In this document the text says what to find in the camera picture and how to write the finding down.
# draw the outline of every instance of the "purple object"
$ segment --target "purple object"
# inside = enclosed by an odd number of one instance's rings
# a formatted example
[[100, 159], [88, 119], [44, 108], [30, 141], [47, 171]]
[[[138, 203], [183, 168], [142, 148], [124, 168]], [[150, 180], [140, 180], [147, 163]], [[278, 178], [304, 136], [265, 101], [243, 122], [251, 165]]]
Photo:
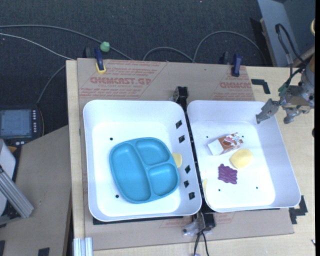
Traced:
[[218, 167], [219, 176], [218, 180], [224, 181], [225, 183], [237, 184], [237, 170], [220, 164]]

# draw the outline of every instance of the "white cable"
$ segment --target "white cable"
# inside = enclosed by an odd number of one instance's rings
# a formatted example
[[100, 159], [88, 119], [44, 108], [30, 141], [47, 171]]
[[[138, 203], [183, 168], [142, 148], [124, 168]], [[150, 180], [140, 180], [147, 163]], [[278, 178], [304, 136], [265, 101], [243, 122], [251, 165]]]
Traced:
[[6, 36], [6, 37], [12, 37], [12, 38], [18, 38], [18, 39], [25, 40], [25, 41], [27, 41], [27, 42], [29, 42], [29, 43], [32, 43], [32, 44], [34, 44], [34, 45], [36, 45], [36, 46], [39, 46], [39, 47], [41, 47], [41, 48], [43, 48], [43, 49], [46, 49], [47, 51], [49, 51], [49, 52], [51, 52], [51, 53], [53, 53], [53, 54], [55, 54], [55, 55], [57, 55], [57, 56], [59, 56], [59, 57], [62, 57], [62, 58], [65, 58], [65, 59], [71, 60], [71, 61], [74, 61], [74, 60], [75, 60], [75, 59], [73, 59], [73, 58], [69, 58], [69, 57], [63, 56], [63, 55], [61, 55], [61, 54], [59, 54], [59, 53], [56, 53], [55, 51], [50, 50], [49, 48], [47, 48], [47, 47], [45, 47], [45, 46], [43, 46], [43, 45], [41, 45], [41, 44], [39, 44], [39, 43], [36, 43], [36, 42], [34, 42], [34, 41], [31, 41], [31, 40], [29, 40], [29, 39], [26, 39], [26, 38], [24, 38], [24, 37], [16, 36], [16, 35], [13, 35], [13, 34], [4, 34], [4, 33], [0, 33], [0, 35]]

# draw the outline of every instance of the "black bracket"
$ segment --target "black bracket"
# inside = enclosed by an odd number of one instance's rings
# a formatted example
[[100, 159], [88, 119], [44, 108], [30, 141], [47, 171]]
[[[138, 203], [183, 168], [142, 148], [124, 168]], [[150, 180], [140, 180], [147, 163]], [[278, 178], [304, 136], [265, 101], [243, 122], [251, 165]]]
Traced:
[[256, 86], [262, 86], [265, 94], [271, 94], [268, 83], [263, 79], [251, 79], [251, 83]]
[[305, 198], [302, 195], [299, 203], [299, 208], [291, 207], [289, 208], [289, 214], [292, 224], [297, 224], [297, 216], [304, 216], [308, 212]]

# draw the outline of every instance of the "white tray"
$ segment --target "white tray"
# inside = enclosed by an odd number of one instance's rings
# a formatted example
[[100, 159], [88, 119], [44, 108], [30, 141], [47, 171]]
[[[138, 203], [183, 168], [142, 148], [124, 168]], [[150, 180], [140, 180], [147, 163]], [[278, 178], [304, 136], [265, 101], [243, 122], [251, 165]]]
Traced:
[[[83, 109], [91, 214], [103, 222], [197, 213], [202, 199], [183, 109], [172, 101], [92, 100]], [[109, 154], [124, 141], [154, 137], [182, 155], [172, 194], [146, 203], [125, 200], [112, 177]]]
[[[187, 107], [205, 200], [216, 212], [274, 209], [296, 206], [301, 199], [275, 116], [257, 124], [263, 102], [195, 100]], [[236, 151], [211, 154], [208, 143], [233, 133], [244, 136], [241, 148], [253, 159], [237, 170], [237, 184], [218, 179], [218, 166], [235, 169], [230, 157]]]

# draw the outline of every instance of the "snack package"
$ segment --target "snack package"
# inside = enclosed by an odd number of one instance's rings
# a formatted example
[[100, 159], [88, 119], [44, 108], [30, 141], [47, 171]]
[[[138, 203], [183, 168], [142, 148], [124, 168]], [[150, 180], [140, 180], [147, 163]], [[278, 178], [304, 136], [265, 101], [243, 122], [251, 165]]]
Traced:
[[238, 149], [242, 143], [244, 143], [243, 136], [240, 136], [236, 132], [216, 139], [215, 141], [209, 143], [208, 147], [212, 155], [219, 156], [221, 154]]

